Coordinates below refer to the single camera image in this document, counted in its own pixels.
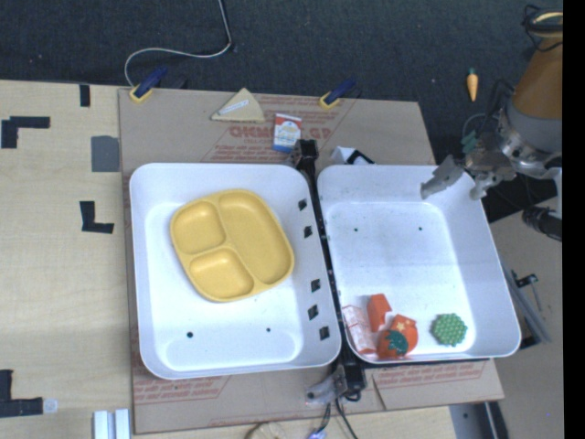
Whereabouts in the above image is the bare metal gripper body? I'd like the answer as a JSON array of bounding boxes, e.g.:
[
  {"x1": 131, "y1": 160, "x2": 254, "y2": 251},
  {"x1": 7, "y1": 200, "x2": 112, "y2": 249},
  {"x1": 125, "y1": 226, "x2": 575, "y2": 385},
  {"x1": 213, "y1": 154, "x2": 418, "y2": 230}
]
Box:
[{"x1": 465, "y1": 128, "x2": 563, "y2": 184}]

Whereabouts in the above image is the orange carrot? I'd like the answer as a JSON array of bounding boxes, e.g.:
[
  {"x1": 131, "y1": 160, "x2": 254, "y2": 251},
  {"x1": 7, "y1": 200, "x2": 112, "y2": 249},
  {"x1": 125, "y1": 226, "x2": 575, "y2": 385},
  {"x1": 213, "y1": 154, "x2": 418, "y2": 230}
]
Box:
[{"x1": 465, "y1": 67, "x2": 480, "y2": 103}]

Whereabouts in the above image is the white plastic tray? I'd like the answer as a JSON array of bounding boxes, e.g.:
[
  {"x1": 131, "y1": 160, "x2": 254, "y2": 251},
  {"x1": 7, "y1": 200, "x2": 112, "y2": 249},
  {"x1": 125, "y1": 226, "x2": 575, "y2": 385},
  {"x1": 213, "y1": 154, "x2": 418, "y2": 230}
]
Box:
[
  {"x1": 315, "y1": 163, "x2": 523, "y2": 366},
  {"x1": 128, "y1": 162, "x2": 344, "y2": 380}
]

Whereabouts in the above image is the white and black packet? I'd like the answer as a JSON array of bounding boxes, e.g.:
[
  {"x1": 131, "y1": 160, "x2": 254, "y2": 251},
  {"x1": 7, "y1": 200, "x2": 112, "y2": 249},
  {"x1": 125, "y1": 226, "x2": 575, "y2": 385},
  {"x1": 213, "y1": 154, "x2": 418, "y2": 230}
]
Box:
[{"x1": 329, "y1": 145, "x2": 377, "y2": 166}]

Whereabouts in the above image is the thin black and white rod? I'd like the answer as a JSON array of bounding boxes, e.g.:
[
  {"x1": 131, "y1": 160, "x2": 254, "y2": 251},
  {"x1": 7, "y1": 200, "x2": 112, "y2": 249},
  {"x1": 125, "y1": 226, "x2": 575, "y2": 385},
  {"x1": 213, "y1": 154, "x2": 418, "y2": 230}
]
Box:
[{"x1": 299, "y1": 153, "x2": 354, "y2": 407}]

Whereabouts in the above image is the green round biscuit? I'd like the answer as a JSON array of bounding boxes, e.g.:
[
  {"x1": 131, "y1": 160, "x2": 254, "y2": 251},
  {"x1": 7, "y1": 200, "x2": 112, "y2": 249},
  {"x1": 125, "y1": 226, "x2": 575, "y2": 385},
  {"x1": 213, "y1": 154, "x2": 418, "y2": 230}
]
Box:
[{"x1": 430, "y1": 313, "x2": 469, "y2": 348}]

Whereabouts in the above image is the plain orange carton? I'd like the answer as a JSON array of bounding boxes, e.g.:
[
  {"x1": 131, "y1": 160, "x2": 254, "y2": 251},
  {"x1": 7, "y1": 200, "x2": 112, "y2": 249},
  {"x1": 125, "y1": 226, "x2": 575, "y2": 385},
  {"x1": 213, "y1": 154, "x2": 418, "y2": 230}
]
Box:
[{"x1": 366, "y1": 293, "x2": 393, "y2": 334}]

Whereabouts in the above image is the white red and blue carton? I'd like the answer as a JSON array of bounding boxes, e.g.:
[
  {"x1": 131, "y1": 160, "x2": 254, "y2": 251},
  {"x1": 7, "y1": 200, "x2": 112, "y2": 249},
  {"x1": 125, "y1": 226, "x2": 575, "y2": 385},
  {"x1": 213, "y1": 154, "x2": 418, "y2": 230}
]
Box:
[{"x1": 271, "y1": 112, "x2": 303, "y2": 155}]

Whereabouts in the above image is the orange carton with strawberry print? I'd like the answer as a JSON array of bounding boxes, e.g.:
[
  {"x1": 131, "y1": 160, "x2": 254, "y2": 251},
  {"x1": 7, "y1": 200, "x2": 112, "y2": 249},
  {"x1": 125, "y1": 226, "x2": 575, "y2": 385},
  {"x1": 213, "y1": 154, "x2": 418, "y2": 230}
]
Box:
[{"x1": 376, "y1": 313, "x2": 420, "y2": 361}]

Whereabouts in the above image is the white and orange packet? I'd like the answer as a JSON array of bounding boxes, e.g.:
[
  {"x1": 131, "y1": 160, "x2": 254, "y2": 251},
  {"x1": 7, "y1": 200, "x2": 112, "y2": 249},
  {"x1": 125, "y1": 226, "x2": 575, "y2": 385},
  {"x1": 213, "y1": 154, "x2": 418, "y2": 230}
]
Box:
[{"x1": 341, "y1": 304, "x2": 378, "y2": 356}]

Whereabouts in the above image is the yellow divided plate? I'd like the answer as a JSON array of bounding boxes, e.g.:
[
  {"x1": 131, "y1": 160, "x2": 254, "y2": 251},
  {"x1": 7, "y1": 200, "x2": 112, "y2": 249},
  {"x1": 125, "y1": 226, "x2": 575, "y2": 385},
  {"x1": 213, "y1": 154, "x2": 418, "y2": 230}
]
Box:
[{"x1": 169, "y1": 188, "x2": 295, "y2": 304}]

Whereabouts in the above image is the yellow pizza slice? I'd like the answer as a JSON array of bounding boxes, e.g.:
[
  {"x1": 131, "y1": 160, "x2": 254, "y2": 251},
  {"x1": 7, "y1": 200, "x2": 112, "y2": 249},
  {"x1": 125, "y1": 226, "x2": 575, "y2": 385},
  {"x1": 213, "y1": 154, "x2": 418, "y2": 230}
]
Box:
[{"x1": 210, "y1": 87, "x2": 267, "y2": 124}]

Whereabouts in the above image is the brown cardboard board red print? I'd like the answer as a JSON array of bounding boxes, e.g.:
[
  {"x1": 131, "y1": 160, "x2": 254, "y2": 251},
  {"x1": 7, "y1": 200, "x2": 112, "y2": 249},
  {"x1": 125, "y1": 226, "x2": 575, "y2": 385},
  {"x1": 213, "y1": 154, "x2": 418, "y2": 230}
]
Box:
[{"x1": 117, "y1": 86, "x2": 506, "y2": 435}]

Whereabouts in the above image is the black cylinder on white bracket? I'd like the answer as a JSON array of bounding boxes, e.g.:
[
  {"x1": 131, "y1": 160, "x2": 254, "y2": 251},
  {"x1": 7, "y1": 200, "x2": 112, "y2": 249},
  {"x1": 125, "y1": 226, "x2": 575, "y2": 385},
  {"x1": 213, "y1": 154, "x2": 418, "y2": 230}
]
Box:
[{"x1": 521, "y1": 166, "x2": 564, "y2": 242}]

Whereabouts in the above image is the black block with thin wires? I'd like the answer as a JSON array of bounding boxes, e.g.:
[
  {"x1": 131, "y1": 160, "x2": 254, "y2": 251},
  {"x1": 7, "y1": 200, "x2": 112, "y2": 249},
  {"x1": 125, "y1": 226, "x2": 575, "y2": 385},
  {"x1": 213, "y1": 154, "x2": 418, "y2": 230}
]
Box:
[
  {"x1": 340, "y1": 359, "x2": 367, "y2": 393},
  {"x1": 291, "y1": 138, "x2": 320, "y2": 169}
]

